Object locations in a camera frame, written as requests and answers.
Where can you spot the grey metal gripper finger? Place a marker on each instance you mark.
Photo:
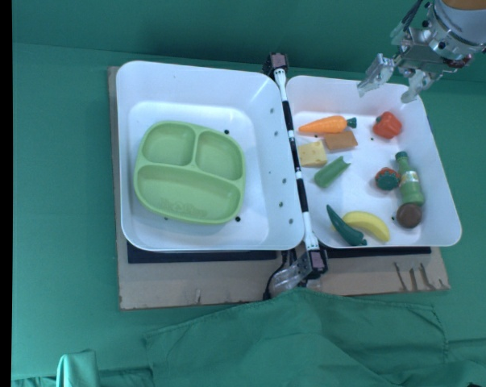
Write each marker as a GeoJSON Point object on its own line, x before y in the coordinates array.
{"type": "Point", "coordinates": [416, 87]}
{"type": "Point", "coordinates": [377, 73]}

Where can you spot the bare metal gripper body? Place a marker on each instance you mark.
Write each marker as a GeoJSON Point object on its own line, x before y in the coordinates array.
{"type": "Point", "coordinates": [424, 48]}

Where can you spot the orange bell pepper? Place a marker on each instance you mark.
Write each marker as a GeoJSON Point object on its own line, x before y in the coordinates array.
{"type": "Point", "coordinates": [387, 126]}

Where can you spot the orange carrot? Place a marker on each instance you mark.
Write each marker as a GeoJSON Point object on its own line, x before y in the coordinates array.
{"type": "Point", "coordinates": [325, 125]}

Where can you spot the brown bread slice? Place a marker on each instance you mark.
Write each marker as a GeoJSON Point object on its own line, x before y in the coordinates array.
{"type": "Point", "coordinates": [340, 140]}

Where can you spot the red tomato with green top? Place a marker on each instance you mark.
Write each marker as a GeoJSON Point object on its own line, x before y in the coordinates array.
{"type": "Point", "coordinates": [386, 179]}

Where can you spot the green bottle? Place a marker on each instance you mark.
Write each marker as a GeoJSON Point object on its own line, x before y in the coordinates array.
{"type": "Point", "coordinates": [411, 186]}

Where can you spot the yellow cheese wedge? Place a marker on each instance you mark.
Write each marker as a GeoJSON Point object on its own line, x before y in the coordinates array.
{"type": "Point", "coordinates": [312, 154]}

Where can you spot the green celery piece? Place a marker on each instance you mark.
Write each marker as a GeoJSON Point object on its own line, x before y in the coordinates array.
{"type": "Point", "coordinates": [329, 173]}

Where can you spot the white plastic tray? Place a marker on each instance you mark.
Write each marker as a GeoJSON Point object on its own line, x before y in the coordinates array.
{"type": "Point", "coordinates": [359, 192]}
{"type": "Point", "coordinates": [262, 200]}

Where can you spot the black and white thin rod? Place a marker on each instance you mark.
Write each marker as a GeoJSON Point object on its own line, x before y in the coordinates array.
{"type": "Point", "coordinates": [298, 167]}

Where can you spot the brown round biscuit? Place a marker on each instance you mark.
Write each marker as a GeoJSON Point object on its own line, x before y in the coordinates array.
{"type": "Point", "coordinates": [409, 216]}

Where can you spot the yellow banana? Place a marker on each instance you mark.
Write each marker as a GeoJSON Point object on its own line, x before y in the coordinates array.
{"type": "Point", "coordinates": [369, 224]}

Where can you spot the dark green chili pepper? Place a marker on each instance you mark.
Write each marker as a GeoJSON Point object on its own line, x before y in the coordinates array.
{"type": "Point", "coordinates": [345, 230]}

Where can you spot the green divided plate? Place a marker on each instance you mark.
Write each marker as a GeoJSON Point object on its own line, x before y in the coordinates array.
{"type": "Point", "coordinates": [186, 188]}

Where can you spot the brown cardboard board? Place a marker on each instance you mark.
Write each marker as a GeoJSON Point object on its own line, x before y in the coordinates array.
{"type": "Point", "coordinates": [226, 280]}

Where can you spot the green cloth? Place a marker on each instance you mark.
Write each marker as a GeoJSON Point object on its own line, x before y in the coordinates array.
{"type": "Point", "coordinates": [307, 345]}

